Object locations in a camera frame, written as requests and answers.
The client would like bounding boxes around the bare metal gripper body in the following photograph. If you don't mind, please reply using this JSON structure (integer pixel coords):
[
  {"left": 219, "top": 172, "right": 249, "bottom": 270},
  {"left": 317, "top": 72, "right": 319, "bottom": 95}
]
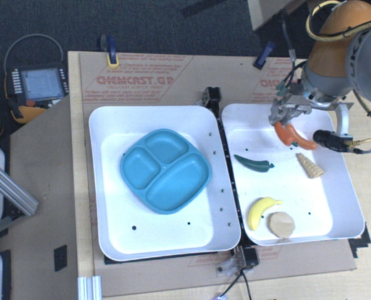
[{"left": 277, "top": 84, "right": 329, "bottom": 116}]

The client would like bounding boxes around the orange carrot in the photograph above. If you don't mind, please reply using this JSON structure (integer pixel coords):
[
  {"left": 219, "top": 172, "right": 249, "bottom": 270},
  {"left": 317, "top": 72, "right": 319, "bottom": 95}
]
[{"left": 274, "top": 121, "right": 299, "bottom": 148}]

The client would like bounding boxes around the beige ice cream cone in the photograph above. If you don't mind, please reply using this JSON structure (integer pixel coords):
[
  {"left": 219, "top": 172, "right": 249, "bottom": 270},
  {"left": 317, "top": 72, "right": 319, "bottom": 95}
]
[{"left": 295, "top": 152, "right": 325, "bottom": 179}]

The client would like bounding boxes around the green chili pepper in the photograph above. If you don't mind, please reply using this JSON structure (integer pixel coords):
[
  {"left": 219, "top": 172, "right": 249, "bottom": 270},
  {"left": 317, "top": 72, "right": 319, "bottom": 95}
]
[{"left": 233, "top": 154, "right": 275, "bottom": 173}]

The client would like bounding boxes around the white plastic tray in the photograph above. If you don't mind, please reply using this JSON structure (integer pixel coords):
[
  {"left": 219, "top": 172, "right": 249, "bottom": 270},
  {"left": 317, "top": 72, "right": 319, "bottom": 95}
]
[
  {"left": 220, "top": 102, "right": 366, "bottom": 247},
  {"left": 88, "top": 105, "right": 242, "bottom": 263}
]

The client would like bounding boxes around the thin black and white rod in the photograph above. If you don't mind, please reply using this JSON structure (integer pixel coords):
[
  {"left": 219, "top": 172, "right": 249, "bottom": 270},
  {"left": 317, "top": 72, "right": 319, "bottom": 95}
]
[{"left": 215, "top": 107, "right": 244, "bottom": 250}]

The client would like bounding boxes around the yellow banana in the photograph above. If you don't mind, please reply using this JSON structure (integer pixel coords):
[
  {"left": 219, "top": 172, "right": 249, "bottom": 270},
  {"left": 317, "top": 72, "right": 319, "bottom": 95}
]
[{"left": 247, "top": 196, "right": 284, "bottom": 231}]

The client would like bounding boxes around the beige round biscuit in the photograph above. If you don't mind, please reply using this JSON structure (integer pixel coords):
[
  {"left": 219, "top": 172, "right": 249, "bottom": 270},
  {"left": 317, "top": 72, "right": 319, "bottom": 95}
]
[{"left": 268, "top": 211, "right": 296, "bottom": 239}]

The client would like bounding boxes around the blue divided plate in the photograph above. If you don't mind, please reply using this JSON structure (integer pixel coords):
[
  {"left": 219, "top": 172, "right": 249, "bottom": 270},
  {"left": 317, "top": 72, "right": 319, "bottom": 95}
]
[{"left": 119, "top": 128, "right": 212, "bottom": 215}]

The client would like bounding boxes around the brown cardboard board, red print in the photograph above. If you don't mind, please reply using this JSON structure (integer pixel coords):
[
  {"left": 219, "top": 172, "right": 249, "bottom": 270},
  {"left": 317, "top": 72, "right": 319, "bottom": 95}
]
[{"left": 79, "top": 52, "right": 359, "bottom": 298}]

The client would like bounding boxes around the black cylinder on white bracket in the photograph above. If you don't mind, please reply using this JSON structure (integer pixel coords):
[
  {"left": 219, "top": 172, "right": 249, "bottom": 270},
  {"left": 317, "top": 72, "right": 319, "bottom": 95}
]
[{"left": 312, "top": 101, "right": 355, "bottom": 153}]

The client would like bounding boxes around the black block with thin wires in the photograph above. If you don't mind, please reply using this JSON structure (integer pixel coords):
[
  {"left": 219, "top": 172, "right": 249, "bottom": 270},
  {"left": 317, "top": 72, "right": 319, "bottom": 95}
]
[
  {"left": 203, "top": 86, "right": 222, "bottom": 109},
  {"left": 230, "top": 246, "right": 260, "bottom": 272}
]

